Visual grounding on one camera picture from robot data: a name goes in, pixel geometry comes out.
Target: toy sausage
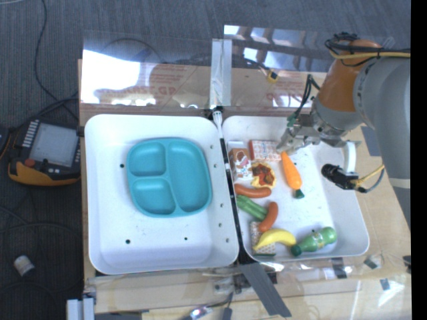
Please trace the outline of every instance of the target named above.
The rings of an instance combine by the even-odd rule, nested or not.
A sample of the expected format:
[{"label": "toy sausage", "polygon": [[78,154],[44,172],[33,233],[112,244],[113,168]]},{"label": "toy sausage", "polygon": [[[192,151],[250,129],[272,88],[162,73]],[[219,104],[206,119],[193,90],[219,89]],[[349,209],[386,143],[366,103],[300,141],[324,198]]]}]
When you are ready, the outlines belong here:
[{"label": "toy sausage", "polygon": [[234,184],[234,190],[238,195],[245,195],[249,198],[264,198],[272,194],[272,190],[269,187],[253,189],[251,187],[243,186],[239,183]]},{"label": "toy sausage", "polygon": [[278,204],[275,201],[271,201],[268,205],[268,213],[266,215],[266,218],[258,225],[258,230],[261,232],[266,232],[267,230],[270,230],[270,228],[273,226],[274,222],[278,218],[279,213],[279,207]]}]

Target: dark floor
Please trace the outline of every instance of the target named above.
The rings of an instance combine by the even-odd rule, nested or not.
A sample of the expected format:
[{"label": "dark floor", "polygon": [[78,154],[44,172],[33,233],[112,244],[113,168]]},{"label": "dark floor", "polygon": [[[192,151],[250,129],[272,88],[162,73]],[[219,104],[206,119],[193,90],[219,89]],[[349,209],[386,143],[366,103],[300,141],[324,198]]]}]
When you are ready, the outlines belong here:
[{"label": "dark floor", "polygon": [[[210,41],[224,25],[391,37],[411,46],[411,0],[0,0],[0,125],[78,90],[86,32]],[[77,101],[44,115],[77,125]],[[0,161],[0,319],[65,319],[83,288],[81,185],[28,187]],[[13,266],[26,255],[34,276]]]}]

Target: toy bottle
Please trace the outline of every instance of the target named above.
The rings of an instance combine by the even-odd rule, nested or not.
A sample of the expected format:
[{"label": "toy bottle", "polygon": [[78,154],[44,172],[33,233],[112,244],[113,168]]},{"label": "toy bottle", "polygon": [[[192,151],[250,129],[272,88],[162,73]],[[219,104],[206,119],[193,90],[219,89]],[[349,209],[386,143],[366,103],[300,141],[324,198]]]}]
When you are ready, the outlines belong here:
[{"label": "toy bottle", "polygon": [[294,256],[301,255],[304,251],[317,251],[327,244],[336,242],[336,231],[333,227],[324,227],[313,232],[298,244],[292,245],[291,252]]}]

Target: blue divided plate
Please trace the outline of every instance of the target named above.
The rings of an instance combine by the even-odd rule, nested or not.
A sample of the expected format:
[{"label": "blue divided plate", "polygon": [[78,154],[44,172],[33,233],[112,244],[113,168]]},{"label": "blue divided plate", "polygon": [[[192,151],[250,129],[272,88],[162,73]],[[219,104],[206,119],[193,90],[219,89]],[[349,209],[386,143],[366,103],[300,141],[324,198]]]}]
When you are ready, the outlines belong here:
[{"label": "blue divided plate", "polygon": [[211,203],[209,169],[203,152],[191,141],[142,141],[129,150],[126,170],[132,201],[145,215],[193,215]]}]

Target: toy banana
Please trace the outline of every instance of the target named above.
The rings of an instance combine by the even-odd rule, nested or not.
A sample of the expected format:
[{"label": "toy banana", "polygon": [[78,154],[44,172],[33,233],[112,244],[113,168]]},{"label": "toy banana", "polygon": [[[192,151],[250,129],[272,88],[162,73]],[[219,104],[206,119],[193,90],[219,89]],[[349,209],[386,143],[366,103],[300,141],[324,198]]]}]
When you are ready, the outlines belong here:
[{"label": "toy banana", "polygon": [[292,246],[296,244],[296,238],[289,231],[283,229],[270,229],[261,235],[257,245],[255,245],[252,249],[258,250],[260,247],[275,242],[279,242],[287,246]]}]

